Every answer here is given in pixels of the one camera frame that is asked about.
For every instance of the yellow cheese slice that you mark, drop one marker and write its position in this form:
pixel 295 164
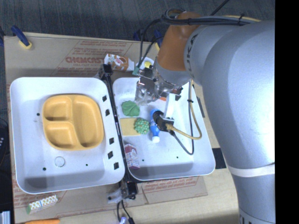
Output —
pixel 127 127

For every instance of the clear round plastic lid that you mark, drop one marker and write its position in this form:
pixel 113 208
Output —
pixel 59 161

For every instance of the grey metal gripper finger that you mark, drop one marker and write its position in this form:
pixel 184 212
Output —
pixel 139 96
pixel 150 95

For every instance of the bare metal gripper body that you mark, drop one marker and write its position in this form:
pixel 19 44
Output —
pixel 146 78

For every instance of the orange divided plate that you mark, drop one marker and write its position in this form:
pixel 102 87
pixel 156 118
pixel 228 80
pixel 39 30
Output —
pixel 74 122

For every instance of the blue bottle white cap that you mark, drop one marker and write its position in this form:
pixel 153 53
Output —
pixel 154 130

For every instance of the red and white carton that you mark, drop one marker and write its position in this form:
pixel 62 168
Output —
pixel 131 156

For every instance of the green grapes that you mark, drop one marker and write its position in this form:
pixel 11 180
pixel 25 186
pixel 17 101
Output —
pixel 141 126

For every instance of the green lettuce leaf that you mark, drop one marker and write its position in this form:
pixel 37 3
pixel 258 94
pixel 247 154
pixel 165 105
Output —
pixel 130 108

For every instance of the orange and white carton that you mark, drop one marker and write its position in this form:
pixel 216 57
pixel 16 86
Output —
pixel 119 62

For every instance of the black cylinder on white bracket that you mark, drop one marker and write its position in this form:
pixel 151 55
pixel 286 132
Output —
pixel 168 106

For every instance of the small orange toy piece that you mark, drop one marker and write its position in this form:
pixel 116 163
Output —
pixel 162 99

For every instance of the orange carrot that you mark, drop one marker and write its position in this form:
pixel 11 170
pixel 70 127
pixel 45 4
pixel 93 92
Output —
pixel 42 221

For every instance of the thin black rod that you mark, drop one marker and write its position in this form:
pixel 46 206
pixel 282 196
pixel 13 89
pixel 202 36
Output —
pixel 116 115

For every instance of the green orange patterned carton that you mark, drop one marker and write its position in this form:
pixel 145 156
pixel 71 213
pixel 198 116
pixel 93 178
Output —
pixel 42 204

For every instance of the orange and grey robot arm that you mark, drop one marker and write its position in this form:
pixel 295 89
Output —
pixel 236 83

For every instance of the brown cardboard board red print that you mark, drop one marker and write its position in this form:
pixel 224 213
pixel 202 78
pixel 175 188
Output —
pixel 58 55

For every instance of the white plastic tray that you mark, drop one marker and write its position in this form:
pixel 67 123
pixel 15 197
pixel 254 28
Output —
pixel 168 162
pixel 30 125

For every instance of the white and yellow toy egg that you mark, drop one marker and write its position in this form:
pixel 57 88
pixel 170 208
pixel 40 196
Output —
pixel 146 64

